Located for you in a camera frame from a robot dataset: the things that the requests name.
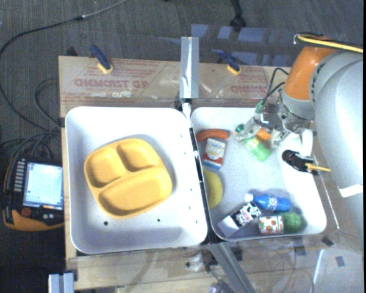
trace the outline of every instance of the white cable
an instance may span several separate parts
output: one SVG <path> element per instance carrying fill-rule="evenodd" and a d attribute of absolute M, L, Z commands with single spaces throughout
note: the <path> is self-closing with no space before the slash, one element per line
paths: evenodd
<path fill-rule="evenodd" d="M 113 5 L 110 5 L 109 7 L 106 7 L 105 9 L 102 9 L 102 10 L 99 10 L 99 11 L 96 11 L 96 12 L 93 12 L 93 13 L 85 14 L 85 15 L 82 15 L 81 17 L 83 19 L 85 19 L 85 18 L 88 18 L 90 16 L 93 16 L 93 15 L 96 15 L 96 14 L 100 14 L 100 13 L 105 12 L 105 11 L 108 11 L 108 10 L 114 8 L 114 7 L 118 7 L 120 4 L 122 4 L 122 3 L 126 2 L 126 1 L 127 0 L 122 0 L 122 1 L 120 1 L 118 3 L 116 3 L 116 4 L 113 4 Z"/>

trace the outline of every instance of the yellow divided plate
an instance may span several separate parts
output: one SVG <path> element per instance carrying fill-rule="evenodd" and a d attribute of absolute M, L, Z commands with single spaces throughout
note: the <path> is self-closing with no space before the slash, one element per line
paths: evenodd
<path fill-rule="evenodd" d="M 84 173 L 96 202 L 114 218 L 146 212 L 172 191 L 160 156 L 142 139 L 124 139 L 95 150 L 85 160 Z"/>

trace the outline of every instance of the blue clamp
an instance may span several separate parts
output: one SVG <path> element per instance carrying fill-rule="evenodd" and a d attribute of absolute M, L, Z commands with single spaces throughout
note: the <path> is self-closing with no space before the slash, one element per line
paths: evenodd
<path fill-rule="evenodd" d="M 232 57 L 228 53 L 225 53 L 224 51 L 217 51 L 217 53 L 223 60 L 225 60 L 229 64 L 228 71 L 235 75 L 238 75 L 242 72 L 242 68 L 238 65 L 234 57 Z"/>
<path fill-rule="evenodd" d="M 90 47 L 91 53 L 98 59 L 98 67 L 105 73 L 109 74 L 112 72 L 114 67 L 109 63 L 104 53 L 94 44 Z"/>

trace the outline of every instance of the white tray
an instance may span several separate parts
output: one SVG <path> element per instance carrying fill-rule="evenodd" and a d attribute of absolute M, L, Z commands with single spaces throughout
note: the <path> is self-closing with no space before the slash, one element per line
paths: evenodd
<path fill-rule="evenodd" d="M 188 123 L 167 108 L 77 107 L 65 120 L 68 150 L 70 226 L 74 246 L 85 254 L 184 247 L 207 235 Z M 108 216 L 96 203 L 84 176 L 95 149 L 127 137 L 148 141 L 170 173 L 173 190 L 158 207 L 128 219 Z"/>
<path fill-rule="evenodd" d="M 306 131 L 303 134 L 303 142 L 299 135 L 289 135 L 279 147 L 273 150 L 266 161 L 259 162 L 233 136 L 234 129 L 239 124 L 246 123 L 254 115 L 254 111 L 254 108 L 199 107 L 192 113 L 195 132 L 209 128 L 227 129 L 231 132 L 231 136 L 226 141 L 222 167 L 219 170 L 209 168 L 219 174 L 224 187 L 220 204 L 209 211 L 212 228 L 220 238 L 227 241 L 322 232 L 326 227 L 326 216 L 313 176 L 310 173 L 295 170 L 281 157 L 286 149 L 309 156 L 312 151 L 312 132 Z M 206 142 L 198 143 L 201 156 L 205 146 Z M 257 222 L 252 221 L 235 234 L 226 237 L 217 223 L 245 203 L 244 196 L 248 191 L 289 197 L 293 204 L 291 210 L 300 213 L 307 222 L 305 229 L 295 234 L 263 236 L 259 232 Z"/>

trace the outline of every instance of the blue bottle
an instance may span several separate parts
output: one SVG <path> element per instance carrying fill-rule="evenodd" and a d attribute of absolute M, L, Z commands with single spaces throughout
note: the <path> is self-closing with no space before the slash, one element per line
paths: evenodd
<path fill-rule="evenodd" d="M 270 194 L 253 195 L 247 193 L 245 195 L 245 201 L 253 201 L 261 209 L 267 209 L 269 211 L 288 212 L 292 207 L 292 202 L 288 198 L 276 197 Z"/>

